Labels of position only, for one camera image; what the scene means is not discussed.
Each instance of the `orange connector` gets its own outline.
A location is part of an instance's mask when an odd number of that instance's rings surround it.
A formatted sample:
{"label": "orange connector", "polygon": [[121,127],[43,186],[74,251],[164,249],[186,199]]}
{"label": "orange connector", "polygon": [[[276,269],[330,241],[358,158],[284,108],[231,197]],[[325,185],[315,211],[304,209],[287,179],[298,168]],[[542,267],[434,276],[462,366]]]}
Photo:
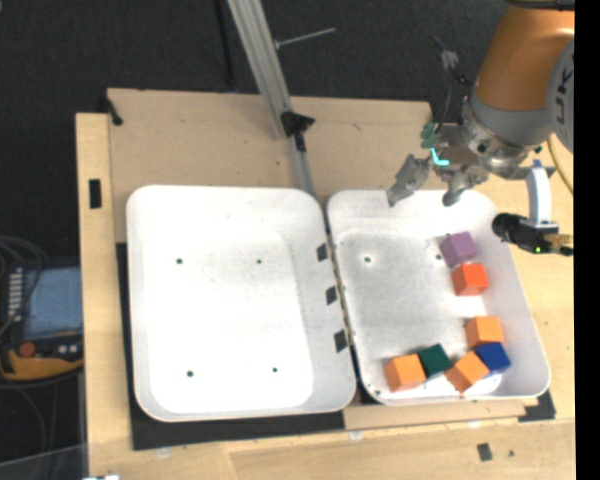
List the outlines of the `orange connector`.
{"label": "orange connector", "polygon": [[462,263],[451,273],[451,280],[456,295],[480,295],[489,287],[482,263]]}
{"label": "orange connector", "polygon": [[497,316],[476,316],[464,326],[469,348],[487,343],[503,343],[504,332]]}
{"label": "orange connector", "polygon": [[451,382],[460,393],[464,393],[488,374],[489,368],[473,350],[467,352],[445,372],[445,376],[449,382]]}
{"label": "orange connector", "polygon": [[384,366],[384,373],[393,392],[414,388],[427,380],[418,354],[394,357]]}

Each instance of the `empty white tray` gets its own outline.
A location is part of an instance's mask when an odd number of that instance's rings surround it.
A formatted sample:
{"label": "empty white tray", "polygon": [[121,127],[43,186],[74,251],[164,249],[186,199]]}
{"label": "empty white tray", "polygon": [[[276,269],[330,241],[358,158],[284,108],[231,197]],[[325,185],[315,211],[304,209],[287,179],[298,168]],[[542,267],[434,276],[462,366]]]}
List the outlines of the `empty white tray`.
{"label": "empty white tray", "polygon": [[[388,405],[459,400],[444,375],[392,393],[384,364],[394,356],[441,344],[452,361],[467,351],[464,324],[478,315],[501,320],[512,365],[474,384],[464,398],[526,398],[549,385],[549,366],[509,245],[491,230],[495,206],[463,193],[445,207],[443,191],[420,191],[391,208],[384,191],[352,190],[328,202],[334,253],[361,380]],[[439,246],[447,234],[469,231],[490,287],[457,296]]]}
{"label": "empty white tray", "polygon": [[356,379],[327,242],[320,206],[296,189],[135,191],[127,247],[144,411],[199,421],[346,406]]}

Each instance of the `cube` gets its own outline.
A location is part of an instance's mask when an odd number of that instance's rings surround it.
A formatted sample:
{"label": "cube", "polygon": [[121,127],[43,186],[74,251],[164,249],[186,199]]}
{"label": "cube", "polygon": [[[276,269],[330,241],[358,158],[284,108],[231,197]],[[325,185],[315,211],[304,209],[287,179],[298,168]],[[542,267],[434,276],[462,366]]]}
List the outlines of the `cube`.
{"label": "cube", "polygon": [[453,387],[464,393],[480,379],[489,375],[489,368],[473,350],[467,352],[445,372]]}
{"label": "cube", "polygon": [[482,263],[462,263],[452,273],[456,295],[480,295],[489,288],[489,276]]}
{"label": "cube", "polygon": [[474,352],[491,373],[501,373],[511,366],[509,356],[500,342],[480,345]]}
{"label": "cube", "polygon": [[414,388],[427,380],[417,354],[394,357],[384,366],[384,373],[393,392]]}
{"label": "cube", "polygon": [[418,352],[420,363],[427,378],[451,368],[452,363],[442,345],[437,343]]}
{"label": "cube", "polygon": [[440,252],[447,265],[453,267],[458,263],[468,262],[478,253],[478,249],[471,233],[463,231],[448,235],[440,244]]}
{"label": "cube", "polygon": [[487,343],[503,343],[504,332],[497,316],[476,316],[464,326],[467,346],[471,349]]}

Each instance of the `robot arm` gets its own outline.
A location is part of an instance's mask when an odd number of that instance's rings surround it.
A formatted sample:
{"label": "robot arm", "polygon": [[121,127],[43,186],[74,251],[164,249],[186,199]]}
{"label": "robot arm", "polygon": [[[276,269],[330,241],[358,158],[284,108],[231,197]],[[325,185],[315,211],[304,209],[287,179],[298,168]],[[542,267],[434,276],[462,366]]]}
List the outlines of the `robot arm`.
{"label": "robot arm", "polygon": [[[548,176],[555,169],[521,164],[554,133],[573,153],[575,0],[505,1],[508,9],[463,100],[461,124],[429,123],[421,135],[429,158],[410,155],[387,197],[393,206],[410,196],[430,171],[448,184],[446,206],[491,174],[524,179],[531,216],[503,214],[494,220],[493,231],[533,253],[570,255],[568,239],[550,221]],[[453,60],[450,53],[440,56]],[[457,57],[443,65],[453,70],[455,62]]]}

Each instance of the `tray containing cubes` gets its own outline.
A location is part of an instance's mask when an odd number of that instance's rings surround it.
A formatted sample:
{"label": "tray containing cubes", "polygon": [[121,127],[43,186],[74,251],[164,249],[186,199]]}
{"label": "tray containing cubes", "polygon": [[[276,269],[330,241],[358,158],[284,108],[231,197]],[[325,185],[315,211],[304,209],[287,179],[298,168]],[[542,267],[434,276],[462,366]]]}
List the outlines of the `tray containing cubes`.
{"label": "tray containing cubes", "polygon": [[327,215],[361,384],[387,405],[529,398],[550,371],[493,203],[335,194]]}

